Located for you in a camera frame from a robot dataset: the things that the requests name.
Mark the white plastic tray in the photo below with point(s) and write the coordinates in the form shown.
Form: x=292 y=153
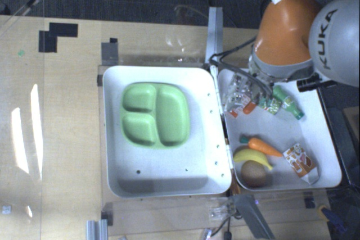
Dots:
x=168 y=174
x=281 y=132

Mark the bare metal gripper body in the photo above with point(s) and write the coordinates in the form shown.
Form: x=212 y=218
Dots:
x=250 y=84

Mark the green bottle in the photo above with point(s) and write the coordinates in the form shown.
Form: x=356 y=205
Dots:
x=289 y=104

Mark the brown kiwi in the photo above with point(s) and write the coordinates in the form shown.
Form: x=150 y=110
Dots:
x=253 y=174

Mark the orange carrot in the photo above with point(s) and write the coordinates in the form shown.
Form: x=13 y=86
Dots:
x=263 y=146

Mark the green divided plate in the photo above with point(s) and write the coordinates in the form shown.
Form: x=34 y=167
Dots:
x=171 y=115

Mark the black cylinder on white bracket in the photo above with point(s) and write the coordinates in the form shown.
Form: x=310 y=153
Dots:
x=308 y=83

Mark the green and white packet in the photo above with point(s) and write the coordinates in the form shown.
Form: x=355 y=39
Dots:
x=271 y=106

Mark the small orange and white carton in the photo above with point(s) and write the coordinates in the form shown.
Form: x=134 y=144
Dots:
x=235 y=109

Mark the yellow banana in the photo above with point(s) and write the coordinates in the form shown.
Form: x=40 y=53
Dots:
x=250 y=155

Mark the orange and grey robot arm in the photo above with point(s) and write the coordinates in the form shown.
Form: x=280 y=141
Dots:
x=284 y=33

